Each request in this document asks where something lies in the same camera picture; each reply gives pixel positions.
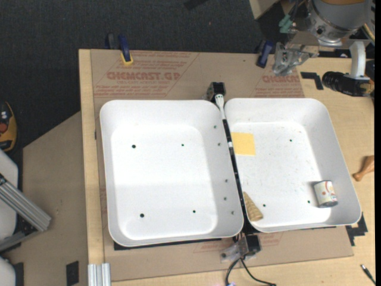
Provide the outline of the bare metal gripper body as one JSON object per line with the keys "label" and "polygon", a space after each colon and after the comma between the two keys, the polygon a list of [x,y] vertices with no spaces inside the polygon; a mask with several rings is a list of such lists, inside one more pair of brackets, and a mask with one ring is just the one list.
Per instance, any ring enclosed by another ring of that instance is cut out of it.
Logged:
{"label": "bare metal gripper body", "polygon": [[317,55],[319,51],[348,49],[355,29],[340,27],[317,13],[297,16],[289,30],[286,49]]}

